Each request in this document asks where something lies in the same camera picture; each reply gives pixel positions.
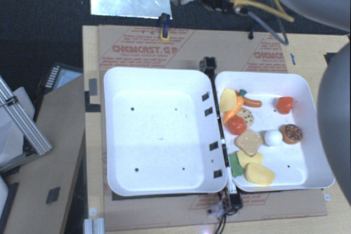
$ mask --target toy donut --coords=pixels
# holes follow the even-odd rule
[[[287,144],[296,144],[302,139],[302,131],[299,127],[293,124],[288,124],[281,130],[283,141]]]

